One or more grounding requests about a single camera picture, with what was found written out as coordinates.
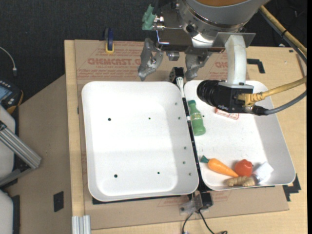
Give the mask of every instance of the black camera lens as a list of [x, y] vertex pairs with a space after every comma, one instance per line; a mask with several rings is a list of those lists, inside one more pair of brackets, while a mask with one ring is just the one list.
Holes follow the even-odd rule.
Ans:
[[216, 107], [217, 101], [215, 99], [216, 89], [219, 84], [219, 80], [204, 80], [197, 87], [197, 96], [205, 103]]

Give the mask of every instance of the white cable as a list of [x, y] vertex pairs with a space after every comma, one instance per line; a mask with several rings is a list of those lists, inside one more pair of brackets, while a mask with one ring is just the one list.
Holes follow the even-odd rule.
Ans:
[[11, 60], [12, 60], [12, 62], [13, 62], [13, 75], [14, 76], [16, 76], [17, 75], [17, 68], [16, 68], [16, 66], [15, 66], [15, 61], [14, 61], [14, 59], [13, 59], [13, 57], [10, 55], [10, 53], [9, 52], [7, 52], [4, 48], [2, 48], [2, 47], [0, 47], [0, 49], [2, 49], [10, 58], [11, 58]]

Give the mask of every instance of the red tomato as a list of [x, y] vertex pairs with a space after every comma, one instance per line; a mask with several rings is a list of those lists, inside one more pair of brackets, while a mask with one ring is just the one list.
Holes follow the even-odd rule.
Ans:
[[253, 172], [253, 164], [250, 161], [243, 159], [235, 164], [234, 170], [239, 176], [250, 177]]

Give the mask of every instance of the green connector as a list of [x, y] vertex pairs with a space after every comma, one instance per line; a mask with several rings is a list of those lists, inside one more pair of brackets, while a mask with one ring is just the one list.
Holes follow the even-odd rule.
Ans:
[[152, 30], [156, 15], [150, 14], [142, 25], [142, 30]]
[[146, 19], [150, 16], [150, 14], [152, 13], [152, 11], [154, 10], [154, 7], [152, 7], [151, 5], [148, 6], [147, 10], [145, 11], [143, 17], [142, 17], [142, 22], [145, 22]]

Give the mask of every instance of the gray floor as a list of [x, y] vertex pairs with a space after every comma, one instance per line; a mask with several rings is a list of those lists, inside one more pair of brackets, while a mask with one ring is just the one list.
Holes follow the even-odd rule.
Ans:
[[[65, 39], [102, 39], [105, 27], [115, 40], [143, 41], [141, 17], [152, 0], [0, 0], [0, 77], [15, 83], [27, 100], [64, 74]], [[307, 46], [307, 0], [272, 0], [266, 7]], [[279, 46], [283, 40], [256, 14], [247, 24], [252, 45]]]

